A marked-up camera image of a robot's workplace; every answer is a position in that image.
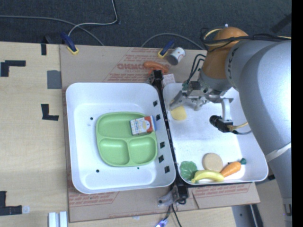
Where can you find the brown cardboard board red print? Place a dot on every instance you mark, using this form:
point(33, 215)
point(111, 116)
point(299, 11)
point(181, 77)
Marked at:
point(94, 65)

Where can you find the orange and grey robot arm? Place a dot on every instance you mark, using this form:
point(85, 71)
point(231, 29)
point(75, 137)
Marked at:
point(260, 84)

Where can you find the green divided plate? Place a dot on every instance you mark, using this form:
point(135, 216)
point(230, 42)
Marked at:
point(113, 148)

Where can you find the yellow round biscuit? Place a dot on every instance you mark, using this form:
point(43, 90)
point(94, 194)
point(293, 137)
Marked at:
point(179, 114)

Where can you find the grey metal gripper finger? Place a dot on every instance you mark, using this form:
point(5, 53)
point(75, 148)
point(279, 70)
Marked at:
point(177, 102)
point(197, 104)

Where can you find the white can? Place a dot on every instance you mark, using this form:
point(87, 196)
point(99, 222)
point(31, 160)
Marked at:
point(177, 55)

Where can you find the white packet with red print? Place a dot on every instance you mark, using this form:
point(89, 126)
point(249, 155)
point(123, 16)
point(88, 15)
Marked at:
point(169, 79)

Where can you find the white plastic tray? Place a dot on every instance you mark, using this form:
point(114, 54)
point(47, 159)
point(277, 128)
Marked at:
point(85, 138)
point(201, 138)

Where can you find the white and orange carton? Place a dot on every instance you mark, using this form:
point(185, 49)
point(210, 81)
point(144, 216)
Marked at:
point(142, 126)

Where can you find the beige round biscuit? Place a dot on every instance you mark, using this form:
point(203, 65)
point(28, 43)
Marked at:
point(212, 162)

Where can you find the black cylinder on white bracket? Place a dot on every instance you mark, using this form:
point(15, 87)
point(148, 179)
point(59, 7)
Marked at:
point(221, 123)

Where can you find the green lettuce leaf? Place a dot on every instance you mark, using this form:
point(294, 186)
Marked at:
point(187, 169)

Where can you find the orange carrot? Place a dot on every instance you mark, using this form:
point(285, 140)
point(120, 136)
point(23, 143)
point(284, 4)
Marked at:
point(232, 168)

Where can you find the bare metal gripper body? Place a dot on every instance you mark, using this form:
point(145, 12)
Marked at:
point(197, 93)

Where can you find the yellow banana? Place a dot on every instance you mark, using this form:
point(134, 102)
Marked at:
point(208, 175)

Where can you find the orange sausage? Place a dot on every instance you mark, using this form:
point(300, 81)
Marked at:
point(155, 65)

